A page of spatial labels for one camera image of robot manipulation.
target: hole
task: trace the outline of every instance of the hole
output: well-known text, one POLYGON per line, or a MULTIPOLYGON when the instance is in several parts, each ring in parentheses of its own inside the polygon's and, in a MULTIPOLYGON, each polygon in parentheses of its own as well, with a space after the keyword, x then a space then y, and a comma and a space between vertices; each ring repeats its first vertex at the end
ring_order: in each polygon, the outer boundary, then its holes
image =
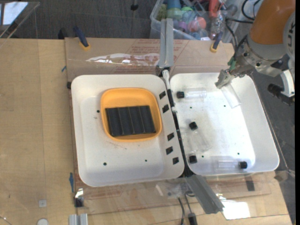
POLYGON ((166 93, 165 93, 165 91, 163 91, 163 92, 159 95, 159 99, 162 99, 165 95, 166 95, 166 93))
POLYGON ((197 157, 196 157, 196 155, 189 156, 189 163, 191 163, 191 164, 197 163, 197 157))
POLYGON ((171 152, 173 152, 173 147, 169 147, 165 150, 165 152, 167 153, 167 155, 169 155, 171 152))
POLYGON ((173 165, 175 165, 176 163, 179 163, 179 158, 178 157, 173 158, 173 165))
POLYGON ((169 110, 169 105, 167 104, 167 105, 165 105, 164 107, 163 107, 163 113, 165 113, 166 111, 168 111, 169 110))
POLYGON ((170 133, 170 134, 167 136, 167 138, 168 138, 168 141, 171 140, 172 138, 174 138, 174 133, 170 133))

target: white plastic bin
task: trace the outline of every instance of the white plastic bin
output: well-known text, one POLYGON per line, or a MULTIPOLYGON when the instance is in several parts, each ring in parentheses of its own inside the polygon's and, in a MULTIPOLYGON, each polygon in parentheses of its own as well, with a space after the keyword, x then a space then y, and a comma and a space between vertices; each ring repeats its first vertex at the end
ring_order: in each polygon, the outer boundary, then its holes
MULTIPOLYGON (((197 162, 189 163, 188 167, 193 173, 205 176, 275 170, 279 156, 253 80, 248 76, 233 80, 232 87, 241 104, 231 108, 214 84, 217 79, 218 73, 193 73, 177 74, 170 80, 183 149, 187 156, 191 143, 198 150, 194 153, 197 162), (177 91, 197 87, 206 89, 203 100, 176 96, 177 91), (192 134, 187 133, 187 128, 191 122, 201 130, 202 143, 189 139, 192 134), (237 167, 239 163, 247 166, 237 167)), ((185 163, 161 78, 82 75, 73 80, 71 91, 78 170, 84 183, 102 187, 182 175, 185 163), (162 119, 162 132, 158 136, 136 142, 115 141, 107 136, 98 109, 103 93, 115 88, 143 88, 155 96, 162 119)))
MULTIPOLYGON (((241 12, 241 7, 242 7, 242 4, 244 2, 244 0, 224 0, 225 1, 225 4, 227 6, 230 6, 230 5, 236 5, 237 8, 238 8, 238 11, 236 12, 236 14, 233 16, 233 18, 235 19, 239 19, 239 20, 244 20, 245 17, 244 15, 242 14, 241 12)), ((150 31, 150 38, 152 39, 159 39, 160 38, 160 28, 161 28, 161 22, 158 21, 156 18, 157 18, 157 15, 158 15, 158 12, 159 12, 159 9, 161 7, 161 5, 163 4, 164 0, 157 0, 153 10, 152 10, 152 13, 150 15, 150 19, 151 19, 151 31, 150 31)), ((253 7, 252 7, 252 4, 251 2, 249 2, 246 6, 245 6, 245 12, 247 14, 252 14, 253 12, 253 7)), ((238 27, 238 23, 237 22, 232 22, 230 24, 230 28, 233 30, 233 32, 236 31, 237 27, 238 27)), ((174 39, 189 39, 189 40, 195 40, 195 38, 185 32, 182 32, 180 30, 177 30, 177 29, 174 29, 174 39)), ((226 29, 225 30, 225 33, 223 35, 223 39, 222 41, 224 43, 229 43, 232 39, 232 35, 231 33, 226 29)))

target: metal bracket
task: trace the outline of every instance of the metal bracket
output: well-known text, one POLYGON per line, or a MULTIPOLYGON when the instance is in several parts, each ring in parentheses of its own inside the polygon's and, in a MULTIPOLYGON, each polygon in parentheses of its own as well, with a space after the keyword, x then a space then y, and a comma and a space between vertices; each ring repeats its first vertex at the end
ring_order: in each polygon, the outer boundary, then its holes
POLYGON ((218 77, 218 81, 215 82, 215 85, 216 85, 217 88, 220 89, 224 85, 229 84, 232 81, 233 78, 234 78, 234 76, 232 76, 230 74, 229 69, 227 69, 227 70, 221 70, 220 74, 219 74, 219 77, 218 77))
POLYGON ((280 74, 281 79, 284 84, 285 90, 281 93, 287 97, 292 97, 295 95, 295 85, 292 73, 290 70, 286 70, 280 74))
POLYGON ((84 213, 81 215, 70 215, 69 225, 88 225, 88 214, 84 213))
POLYGON ((187 177, 186 181, 206 214, 223 211, 224 205, 207 184, 203 176, 193 175, 187 177))
POLYGON ((80 208, 80 207, 83 207, 83 189, 80 188, 78 189, 75 197, 74 197, 74 205, 76 208, 80 208))
POLYGON ((173 20, 171 18, 163 19, 160 30, 159 68, 169 68, 174 65, 173 40, 173 20))

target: clear acrylic panel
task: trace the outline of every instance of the clear acrylic panel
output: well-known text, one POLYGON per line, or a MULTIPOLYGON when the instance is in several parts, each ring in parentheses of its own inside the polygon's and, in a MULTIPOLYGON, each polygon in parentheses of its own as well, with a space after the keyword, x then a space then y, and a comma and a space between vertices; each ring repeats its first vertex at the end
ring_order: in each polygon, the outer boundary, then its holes
POLYGON ((0 2, 0 224, 47 217, 38 41, 12 38, 22 25, 36 34, 39 3, 0 2))
POLYGON ((156 224, 205 214, 190 192, 184 178, 124 186, 83 189, 84 207, 89 223, 156 224))
POLYGON ((0 38, 12 37, 38 6, 39 2, 0 1, 0 38))

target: clear plastic tube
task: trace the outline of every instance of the clear plastic tube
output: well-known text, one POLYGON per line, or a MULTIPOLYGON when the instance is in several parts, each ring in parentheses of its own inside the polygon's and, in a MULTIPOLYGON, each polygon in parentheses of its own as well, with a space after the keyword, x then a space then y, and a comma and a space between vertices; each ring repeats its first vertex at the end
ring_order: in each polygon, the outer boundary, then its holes
POLYGON ((207 91, 205 88, 190 88, 178 91, 176 95, 179 99, 200 99, 204 101, 207 97, 207 91))
POLYGON ((235 91, 230 83, 223 86, 221 88, 221 91, 223 92, 223 94, 231 108, 235 108, 241 104, 238 95, 235 93, 235 91))
POLYGON ((217 170, 240 170, 247 168, 247 162, 239 162, 237 160, 219 160, 217 161, 217 170))
POLYGON ((208 151, 211 145, 195 122, 189 124, 189 130, 185 131, 185 137, 187 142, 184 143, 184 148, 187 160, 189 163, 196 163, 197 156, 208 151))

